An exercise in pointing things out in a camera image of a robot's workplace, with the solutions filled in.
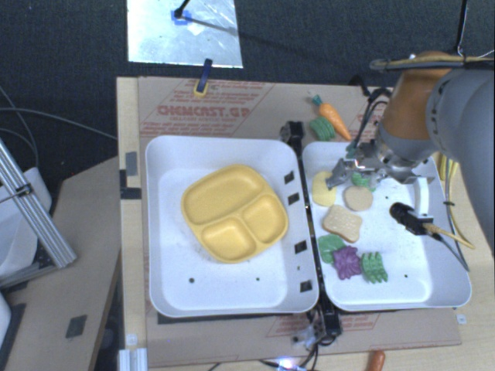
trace yellow and blue clip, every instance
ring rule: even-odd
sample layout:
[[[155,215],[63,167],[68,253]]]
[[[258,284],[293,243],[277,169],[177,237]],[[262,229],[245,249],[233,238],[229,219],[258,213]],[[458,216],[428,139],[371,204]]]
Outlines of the yellow and blue clip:
[[[213,65],[211,59],[206,59],[203,65],[203,73],[201,78],[194,84],[194,96],[204,97],[208,91],[208,76],[210,75],[210,70]]]

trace blue clip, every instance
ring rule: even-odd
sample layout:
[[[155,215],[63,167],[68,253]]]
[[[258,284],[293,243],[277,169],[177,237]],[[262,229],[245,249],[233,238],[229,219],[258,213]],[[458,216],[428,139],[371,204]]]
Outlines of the blue clip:
[[[205,59],[201,78],[196,82],[196,85],[194,86],[194,94],[198,97],[204,97],[207,94],[207,90],[208,90],[207,81],[208,81],[208,76],[210,75],[210,70],[212,65],[213,65],[213,61],[211,59]]]
[[[175,17],[174,10],[172,10],[170,12],[170,15],[172,17],[172,21],[174,22],[174,24],[176,24],[178,26],[184,26],[184,25],[189,24],[191,22],[191,19],[193,18],[191,16],[191,13],[187,10],[183,11],[183,15],[180,18]]]

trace orange object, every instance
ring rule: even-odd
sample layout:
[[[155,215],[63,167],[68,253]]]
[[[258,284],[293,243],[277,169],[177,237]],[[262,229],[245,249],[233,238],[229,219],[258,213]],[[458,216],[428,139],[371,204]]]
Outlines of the orange object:
[[[328,121],[330,121],[330,123],[335,128],[335,132],[337,132],[347,141],[350,141],[351,137],[349,131],[347,130],[347,127],[343,123],[339,112],[334,106],[332,106],[330,103],[321,103],[319,105],[319,115],[325,117]]]
[[[377,350],[373,353],[370,366],[367,371],[381,371],[385,364],[385,352],[383,350]]]

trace black fabric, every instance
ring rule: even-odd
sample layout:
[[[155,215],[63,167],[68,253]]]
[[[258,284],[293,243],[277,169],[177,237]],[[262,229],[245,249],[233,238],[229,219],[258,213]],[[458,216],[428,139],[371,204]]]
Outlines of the black fabric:
[[[426,49],[451,51],[462,0],[234,0],[244,69],[212,78],[393,85],[397,74],[368,70],[371,60]],[[493,48],[495,0],[469,0],[464,50]],[[116,134],[118,76],[199,77],[197,67],[127,61],[126,0],[0,0],[0,85],[18,107],[62,115]],[[60,180],[115,156],[110,139],[26,115],[39,144],[40,170]],[[0,128],[22,132],[0,113]],[[0,136],[23,168],[33,164],[18,139]]]

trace metal plate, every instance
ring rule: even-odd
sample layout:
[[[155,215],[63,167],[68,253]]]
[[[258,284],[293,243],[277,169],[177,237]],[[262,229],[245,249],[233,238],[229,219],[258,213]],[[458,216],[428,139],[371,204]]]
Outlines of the metal plate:
[[[234,0],[128,0],[128,59],[131,62],[242,68]]]

